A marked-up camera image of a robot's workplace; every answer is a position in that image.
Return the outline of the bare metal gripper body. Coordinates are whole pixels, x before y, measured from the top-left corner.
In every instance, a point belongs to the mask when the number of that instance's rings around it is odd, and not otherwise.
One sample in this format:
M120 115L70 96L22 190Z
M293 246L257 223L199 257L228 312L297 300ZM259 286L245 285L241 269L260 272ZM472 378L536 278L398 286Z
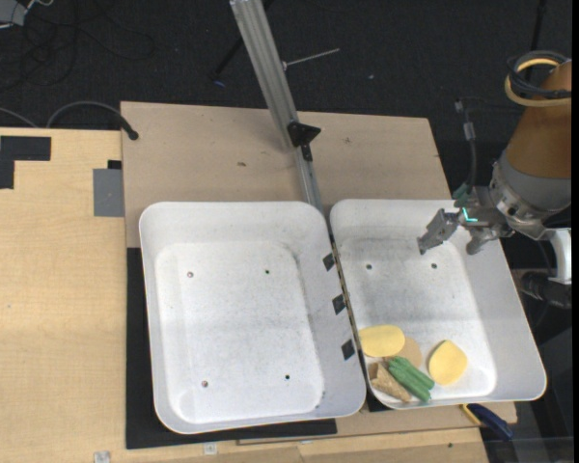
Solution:
M462 186L455 192L455 206L459 223L478 239L498 239L514 233L541 239L546 232L545 212L507 186Z

